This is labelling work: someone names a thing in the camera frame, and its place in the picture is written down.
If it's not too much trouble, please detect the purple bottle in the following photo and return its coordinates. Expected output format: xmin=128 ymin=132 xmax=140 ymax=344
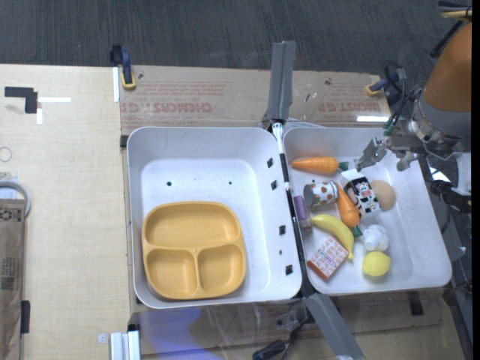
xmin=292 ymin=194 xmax=314 ymax=233

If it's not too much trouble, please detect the white garlic bulb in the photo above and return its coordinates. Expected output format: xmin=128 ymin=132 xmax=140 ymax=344
xmin=361 ymin=223 xmax=391 ymax=253

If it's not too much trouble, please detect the brown cardboard board red print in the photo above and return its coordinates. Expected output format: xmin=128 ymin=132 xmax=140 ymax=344
xmin=118 ymin=64 xmax=444 ymax=355

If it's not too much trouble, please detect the orange patterned packet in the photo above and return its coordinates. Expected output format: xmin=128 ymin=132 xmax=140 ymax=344
xmin=306 ymin=235 xmax=350 ymax=282

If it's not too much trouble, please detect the black cylinder on white bracket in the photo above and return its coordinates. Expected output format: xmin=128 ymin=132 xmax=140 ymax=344
xmin=430 ymin=151 xmax=473 ymax=214

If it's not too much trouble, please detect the brown paper bag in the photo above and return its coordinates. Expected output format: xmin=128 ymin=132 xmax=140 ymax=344
xmin=0 ymin=198 xmax=27 ymax=360

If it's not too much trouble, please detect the white can strawberry print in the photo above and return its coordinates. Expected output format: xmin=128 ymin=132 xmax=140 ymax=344
xmin=302 ymin=179 xmax=340 ymax=208

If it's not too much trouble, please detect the yellow lemon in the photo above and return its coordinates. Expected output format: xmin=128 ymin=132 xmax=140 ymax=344
xmin=361 ymin=250 xmax=392 ymax=278

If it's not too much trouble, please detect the white carton cow print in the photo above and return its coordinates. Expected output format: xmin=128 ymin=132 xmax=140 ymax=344
xmin=340 ymin=167 xmax=383 ymax=221

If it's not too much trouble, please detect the clear tape roll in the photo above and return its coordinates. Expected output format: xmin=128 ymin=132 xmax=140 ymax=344
xmin=0 ymin=180 xmax=32 ymax=218

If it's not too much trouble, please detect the orange carrot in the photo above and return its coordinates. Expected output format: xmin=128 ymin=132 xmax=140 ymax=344
xmin=334 ymin=181 xmax=364 ymax=239
xmin=289 ymin=156 xmax=350 ymax=176

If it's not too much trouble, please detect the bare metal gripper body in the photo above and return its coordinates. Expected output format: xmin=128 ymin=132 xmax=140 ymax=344
xmin=386 ymin=115 xmax=467 ymax=161

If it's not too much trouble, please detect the yellow banana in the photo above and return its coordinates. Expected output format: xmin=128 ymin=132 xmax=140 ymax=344
xmin=310 ymin=213 xmax=356 ymax=261

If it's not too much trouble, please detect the orange divided plate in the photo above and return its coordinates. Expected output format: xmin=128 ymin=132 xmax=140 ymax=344
xmin=141 ymin=200 xmax=248 ymax=302

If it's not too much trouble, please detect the white plastic tray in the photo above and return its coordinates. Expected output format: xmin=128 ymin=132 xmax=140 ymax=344
xmin=281 ymin=126 xmax=454 ymax=297
xmin=126 ymin=126 xmax=303 ymax=311

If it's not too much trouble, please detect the tan bread roll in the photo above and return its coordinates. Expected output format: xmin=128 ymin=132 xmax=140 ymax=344
xmin=368 ymin=178 xmax=398 ymax=212

